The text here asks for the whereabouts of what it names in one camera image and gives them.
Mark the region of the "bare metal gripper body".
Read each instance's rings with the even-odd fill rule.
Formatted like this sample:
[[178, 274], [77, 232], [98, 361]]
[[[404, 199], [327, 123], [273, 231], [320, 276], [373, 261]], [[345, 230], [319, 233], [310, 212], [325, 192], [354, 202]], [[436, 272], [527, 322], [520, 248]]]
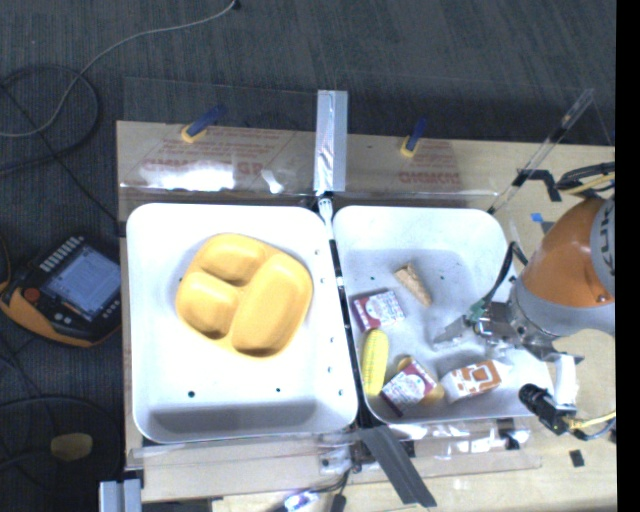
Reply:
[[514, 299], [491, 302], [471, 326], [495, 348], [510, 346], [532, 352], [531, 336], [536, 334], [536, 327]]

